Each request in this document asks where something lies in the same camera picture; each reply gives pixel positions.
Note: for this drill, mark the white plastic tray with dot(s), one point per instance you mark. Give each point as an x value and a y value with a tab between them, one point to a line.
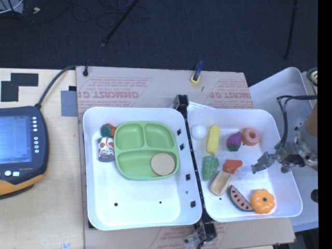
140	204
249	175

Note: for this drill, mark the purple grapes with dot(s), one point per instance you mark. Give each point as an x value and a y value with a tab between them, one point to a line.
234	141

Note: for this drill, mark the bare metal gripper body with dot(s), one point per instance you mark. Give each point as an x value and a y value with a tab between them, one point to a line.
290	157

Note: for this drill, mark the red watermelon slice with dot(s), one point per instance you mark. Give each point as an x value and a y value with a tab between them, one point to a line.
238	200

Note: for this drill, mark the brown cardboard board red print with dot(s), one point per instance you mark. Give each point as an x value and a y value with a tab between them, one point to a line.
160	89

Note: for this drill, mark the orange pumpkin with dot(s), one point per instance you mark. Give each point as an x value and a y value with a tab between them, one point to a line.
262	201

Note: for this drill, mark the green divided plate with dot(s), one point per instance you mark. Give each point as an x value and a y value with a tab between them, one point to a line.
135	144

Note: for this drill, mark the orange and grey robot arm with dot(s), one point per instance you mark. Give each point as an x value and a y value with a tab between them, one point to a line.
312	121

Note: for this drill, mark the yellow corn cob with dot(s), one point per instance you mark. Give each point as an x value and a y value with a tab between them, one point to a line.
213	139

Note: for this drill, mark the red and orange toy food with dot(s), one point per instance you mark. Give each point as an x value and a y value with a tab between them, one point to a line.
232	165

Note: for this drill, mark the red strawberry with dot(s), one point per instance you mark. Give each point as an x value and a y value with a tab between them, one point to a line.
107	130

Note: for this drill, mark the pink frosted doughnut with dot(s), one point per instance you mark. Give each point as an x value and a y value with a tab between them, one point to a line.
255	136

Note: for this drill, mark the green grapes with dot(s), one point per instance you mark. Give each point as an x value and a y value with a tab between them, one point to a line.
209	167

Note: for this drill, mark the tan hot dog bun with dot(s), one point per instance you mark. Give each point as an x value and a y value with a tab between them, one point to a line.
220	183

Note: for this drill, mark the thin black rod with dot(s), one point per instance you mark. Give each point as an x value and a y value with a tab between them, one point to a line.
193	154

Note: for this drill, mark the small red and white can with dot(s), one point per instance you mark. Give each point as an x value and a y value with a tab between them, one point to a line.
105	149

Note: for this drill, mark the round tan biscuit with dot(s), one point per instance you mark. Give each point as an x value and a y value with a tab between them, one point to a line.
163	164

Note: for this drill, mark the white ball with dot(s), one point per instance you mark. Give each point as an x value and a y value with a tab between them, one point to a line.
199	132

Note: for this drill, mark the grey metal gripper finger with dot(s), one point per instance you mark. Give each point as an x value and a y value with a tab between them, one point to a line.
259	167
268	157

